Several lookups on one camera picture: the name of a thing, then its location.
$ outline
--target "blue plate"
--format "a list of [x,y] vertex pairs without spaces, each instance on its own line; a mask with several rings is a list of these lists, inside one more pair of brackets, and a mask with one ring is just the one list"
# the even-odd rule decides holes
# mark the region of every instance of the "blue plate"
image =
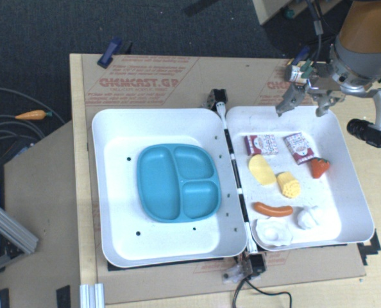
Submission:
[[164,223],[205,219],[221,204],[214,161],[194,145],[147,147],[138,158],[137,183],[146,213]]

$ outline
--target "toy strawberry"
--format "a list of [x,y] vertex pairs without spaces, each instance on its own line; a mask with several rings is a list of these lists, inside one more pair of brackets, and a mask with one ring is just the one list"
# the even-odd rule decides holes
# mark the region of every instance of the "toy strawberry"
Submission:
[[318,179],[330,167],[330,162],[324,158],[314,157],[310,160],[310,166],[313,178]]

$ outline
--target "connector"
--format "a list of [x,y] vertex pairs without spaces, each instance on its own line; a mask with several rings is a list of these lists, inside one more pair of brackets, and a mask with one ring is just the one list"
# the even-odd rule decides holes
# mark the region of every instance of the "connector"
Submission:
[[226,89],[212,89],[208,96],[206,107],[216,112],[216,103],[218,102],[222,102],[224,104],[228,102]]
[[266,271],[266,263],[262,254],[255,254],[249,256],[252,265],[251,276],[256,277],[263,274]]

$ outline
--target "black cable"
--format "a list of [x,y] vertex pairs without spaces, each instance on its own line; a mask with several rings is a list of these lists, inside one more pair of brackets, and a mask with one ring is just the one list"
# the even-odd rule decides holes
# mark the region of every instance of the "black cable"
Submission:
[[18,92],[18,91],[15,91],[15,90],[12,90],[12,89],[7,89],[7,88],[1,88],[0,87],[0,91],[3,91],[3,92],[9,92],[10,94],[16,94],[18,96],[21,96],[21,97],[24,97],[30,101],[33,101],[34,103],[37,103],[39,105],[41,105],[42,107],[46,108],[47,110],[49,110],[50,112],[52,112],[53,115],[55,115],[60,121],[61,123],[65,124],[65,121],[64,119],[62,119],[62,117],[60,117],[60,115],[58,113],[56,113],[52,108],[48,107],[47,105],[45,105],[43,102],[35,99],[35,98],[32,98],[31,96],[27,95],[27,94],[23,94],[21,92]]
[[312,0],[306,0],[307,8],[309,9],[310,15],[313,18],[313,21],[320,21],[320,16],[317,13],[316,9],[314,8],[312,4]]
[[[327,35],[325,37],[321,38],[322,44],[330,44],[336,39],[336,35]],[[317,44],[319,42],[319,38],[316,38],[315,40],[310,40],[306,42],[306,45],[313,46],[314,44]]]
[[44,132],[42,132],[42,130],[39,127],[37,127],[34,123],[32,123],[32,122],[30,122],[28,120],[20,120],[20,121],[18,121],[15,118],[14,115],[8,115],[8,114],[0,114],[0,118],[13,119],[16,122],[16,124],[18,124],[18,123],[26,123],[26,124],[28,124],[28,126],[34,128],[35,131],[39,133],[39,137],[41,139],[45,137]]
[[232,308],[236,308],[236,299],[237,299],[237,295],[238,295],[239,292],[241,291],[242,286],[243,286],[243,284],[245,283],[245,281],[247,281],[246,278],[242,279],[242,280],[239,282],[239,284],[237,285],[237,287],[236,287],[235,293],[233,294]]
[[33,128],[32,126],[30,126],[26,123],[21,123],[21,122],[17,122],[17,121],[0,122],[0,126],[9,125],[9,124],[24,126],[24,127],[28,128],[29,130],[33,131],[35,134],[37,134],[40,137],[40,139],[44,138],[44,134],[39,133],[38,130],[36,130],[35,128]]
[[19,137],[28,138],[28,139],[31,139],[32,141],[38,141],[34,137],[26,136],[26,135],[7,135],[7,136],[2,136],[2,137],[0,137],[0,141],[3,141],[5,139],[11,139],[11,138],[19,138]]
[[236,300],[237,300],[237,296],[239,294],[239,292],[241,291],[242,289],[242,286],[247,283],[249,284],[249,286],[256,290],[257,292],[263,294],[263,295],[268,295],[268,296],[276,296],[276,295],[287,295],[289,296],[289,308],[292,308],[292,303],[293,303],[293,299],[292,299],[292,295],[289,293],[289,292],[286,292],[286,291],[282,291],[282,292],[276,292],[276,293],[269,293],[269,292],[265,292],[265,291],[262,291],[260,289],[258,289],[257,287],[255,287],[249,280],[248,278],[244,278],[242,279],[238,286],[236,287],[236,290],[235,290],[235,293],[233,294],[233,300],[232,300],[232,308],[236,308]]
[[269,293],[269,292],[265,292],[265,291],[262,291],[262,290],[258,289],[258,288],[255,287],[251,282],[249,282],[249,280],[246,279],[246,278],[245,278],[245,281],[246,281],[246,283],[249,284],[249,286],[250,286],[252,289],[256,290],[256,291],[259,292],[259,293],[262,293],[263,295],[269,295],[269,296],[275,296],[275,295],[287,295],[287,296],[289,296],[289,308],[292,308],[292,302],[293,302],[293,299],[292,299],[292,295],[291,295],[289,292],[287,292],[287,291],[282,291],[282,292],[276,292],[276,293]]
[[320,56],[320,51],[321,51],[321,34],[319,34],[317,36],[317,51],[316,51],[316,54],[315,54],[315,57],[313,58],[313,63],[312,63],[312,66],[314,67],[316,65],[316,63],[318,62],[319,60],[319,56]]
[[324,24],[327,26],[328,30],[330,32],[332,32],[334,35],[337,35],[339,34],[338,31],[334,30],[330,25],[329,23],[327,23],[324,15],[323,15],[323,12],[321,11],[321,7],[320,7],[320,4],[319,4],[319,0],[313,0],[313,3],[314,5],[316,6],[316,10],[317,10],[317,13],[319,14],[319,18],[324,22]]

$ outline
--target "toy hot dog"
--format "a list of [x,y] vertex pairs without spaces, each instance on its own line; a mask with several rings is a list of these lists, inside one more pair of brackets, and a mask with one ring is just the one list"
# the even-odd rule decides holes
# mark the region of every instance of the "toy hot dog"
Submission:
[[285,217],[293,213],[293,208],[290,205],[285,207],[270,207],[262,202],[256,202],[253,204],[253,208],[257,212],[269,217]]

